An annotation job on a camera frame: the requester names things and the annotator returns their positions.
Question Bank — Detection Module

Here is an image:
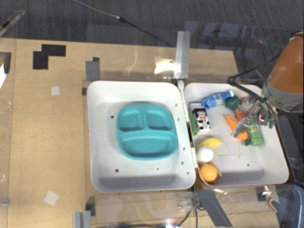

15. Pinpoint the blue divided plate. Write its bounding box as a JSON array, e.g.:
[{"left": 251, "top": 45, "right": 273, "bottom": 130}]
[{"left": 115, "top": 104, "right": 180, "bottom": 162}]

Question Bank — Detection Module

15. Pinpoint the white egg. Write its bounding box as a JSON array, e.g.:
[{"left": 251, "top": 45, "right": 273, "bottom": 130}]
[{"left": 196, "top": 146, "right": 214, "bottom": 163}]

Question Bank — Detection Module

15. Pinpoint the green flat packet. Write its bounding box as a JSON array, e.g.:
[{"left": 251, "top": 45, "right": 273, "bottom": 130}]
[{"left": 188, "top": 110, "right": 198, "bottom": 137}]

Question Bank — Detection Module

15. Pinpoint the white plastic tray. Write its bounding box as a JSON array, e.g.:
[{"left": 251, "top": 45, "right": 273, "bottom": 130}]
[
  {"left": 184, "top": 82, "right": 290, "bottom": 188},
  {"left": 86, "top": 80, "right": 197, "bottom": 194}
]

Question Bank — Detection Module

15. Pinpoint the small orange carrot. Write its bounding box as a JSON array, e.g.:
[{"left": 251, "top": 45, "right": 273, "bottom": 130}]
[{"left": 234, "top": 109, "right": 250, "bottom": 121}]

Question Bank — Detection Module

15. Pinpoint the green bottle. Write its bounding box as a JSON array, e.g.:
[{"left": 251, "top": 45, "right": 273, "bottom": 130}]
[{"left": 244, "top": 118, "right": 265, "bottom": 147}]

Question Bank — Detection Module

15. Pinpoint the cow print carton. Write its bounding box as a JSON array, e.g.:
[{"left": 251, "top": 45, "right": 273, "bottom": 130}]
[{"left": 191, "top": 107, "right": 212, "bottom": 131}]

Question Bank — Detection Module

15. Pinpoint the orange ball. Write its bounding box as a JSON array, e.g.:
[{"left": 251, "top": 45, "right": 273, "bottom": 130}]
[{"left": 199, "top": 163, "right": 219, "bottom": 183}]

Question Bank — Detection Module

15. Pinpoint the blue and white bottle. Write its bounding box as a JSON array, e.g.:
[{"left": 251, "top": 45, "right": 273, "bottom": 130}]
[{"left": 200, "top": 89, "right": 235, "bottom": 111}]

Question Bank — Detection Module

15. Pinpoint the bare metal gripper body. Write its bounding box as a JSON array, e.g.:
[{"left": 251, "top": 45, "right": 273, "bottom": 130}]
[{"left": 246, "top": 96, "right": 293, "bottom": 127}]

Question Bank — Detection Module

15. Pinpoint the yellow lemon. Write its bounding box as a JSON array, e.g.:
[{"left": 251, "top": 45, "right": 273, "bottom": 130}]
[{"left": 196, "top": 137, "right": 223, "bottom": 152}]

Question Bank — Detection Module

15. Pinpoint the dark green toy vegetable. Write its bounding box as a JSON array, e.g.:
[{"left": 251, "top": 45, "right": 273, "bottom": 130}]
[{"left": 224, "top": 95, "right": 240, "bottom": 111}]

